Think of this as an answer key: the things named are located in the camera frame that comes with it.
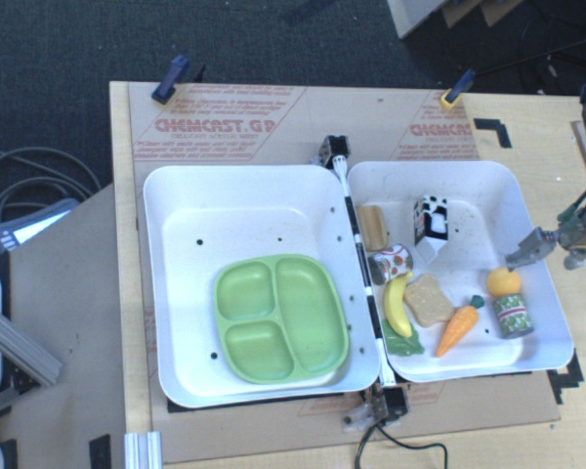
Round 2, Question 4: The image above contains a green lettuce leaf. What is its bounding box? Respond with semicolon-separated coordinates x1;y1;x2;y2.
380;317;427;359

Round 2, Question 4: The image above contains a white plastic tray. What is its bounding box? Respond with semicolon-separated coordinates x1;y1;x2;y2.
345;159;576;385
143;163;384;408

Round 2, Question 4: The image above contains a tan bread slice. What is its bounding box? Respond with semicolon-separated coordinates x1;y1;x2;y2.
402;273;456;329

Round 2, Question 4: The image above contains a brown cardboard board red print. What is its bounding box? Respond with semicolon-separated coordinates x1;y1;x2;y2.
126;81;563;464

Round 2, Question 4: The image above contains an orange carrot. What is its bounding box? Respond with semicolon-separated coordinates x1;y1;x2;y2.
435;294;486;360

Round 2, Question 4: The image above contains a thin black and white rod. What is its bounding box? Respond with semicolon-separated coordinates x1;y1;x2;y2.
332;153;398;388

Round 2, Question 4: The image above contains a yellow banana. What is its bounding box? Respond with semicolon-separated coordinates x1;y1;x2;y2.
382;270;416;340

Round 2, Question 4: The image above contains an orange fruit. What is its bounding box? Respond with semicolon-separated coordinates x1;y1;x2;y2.
484;266;523;299

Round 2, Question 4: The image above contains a green patterned can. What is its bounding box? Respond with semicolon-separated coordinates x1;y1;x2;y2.
491;292;536;340

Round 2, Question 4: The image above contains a green divided plate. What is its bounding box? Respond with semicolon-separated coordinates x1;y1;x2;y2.
212;252;351;386

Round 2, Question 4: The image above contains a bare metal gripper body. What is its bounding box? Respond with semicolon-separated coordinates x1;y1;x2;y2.
556;206;586;272

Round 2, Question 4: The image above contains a white can with red print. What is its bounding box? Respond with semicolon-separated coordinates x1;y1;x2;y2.
368;242;415;284

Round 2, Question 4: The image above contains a black and white milk carton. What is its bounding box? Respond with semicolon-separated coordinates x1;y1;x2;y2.
412;193;450;265

